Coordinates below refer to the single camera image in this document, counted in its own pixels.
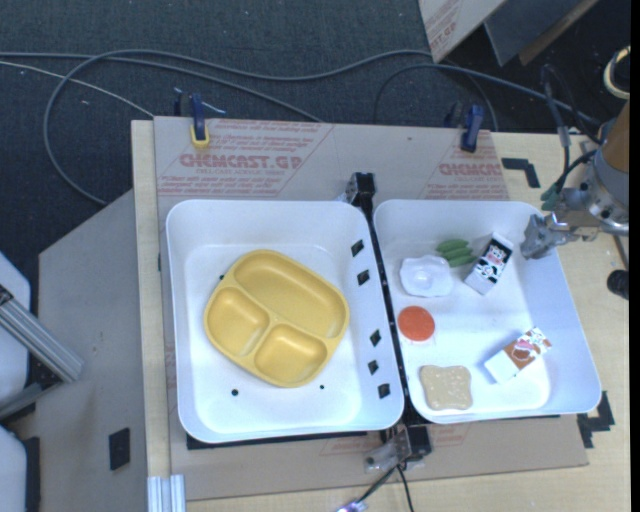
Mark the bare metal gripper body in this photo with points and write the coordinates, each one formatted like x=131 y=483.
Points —
x=580 y=215

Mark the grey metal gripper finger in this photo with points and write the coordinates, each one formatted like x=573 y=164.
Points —
x=534 y=246
x=539 y=224

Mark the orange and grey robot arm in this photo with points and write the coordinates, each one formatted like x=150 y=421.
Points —
x=616 y=150

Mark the white cow print milk carton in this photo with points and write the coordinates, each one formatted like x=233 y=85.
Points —
x=489 y=265

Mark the green pea pods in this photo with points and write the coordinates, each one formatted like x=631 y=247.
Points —
x=455 y=251

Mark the white plastic tray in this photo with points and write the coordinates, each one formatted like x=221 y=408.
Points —
x=480 y=320
x=280 y=225

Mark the brown and white carton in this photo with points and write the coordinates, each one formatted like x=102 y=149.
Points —
x=515 y=357

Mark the white fried egg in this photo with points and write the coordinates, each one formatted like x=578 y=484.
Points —
x=425 y=276

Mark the orange round slice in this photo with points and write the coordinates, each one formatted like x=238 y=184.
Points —
x=416 y=323

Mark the thin black rod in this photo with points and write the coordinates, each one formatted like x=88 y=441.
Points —
x=386 y=295

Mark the tan bread slice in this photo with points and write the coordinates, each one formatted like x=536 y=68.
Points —
x=446 y=386

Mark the brown cardboard board red print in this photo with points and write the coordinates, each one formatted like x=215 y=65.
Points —
x=320 y=150

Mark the yellow divided plate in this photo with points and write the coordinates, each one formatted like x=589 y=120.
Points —
x=280 y=300

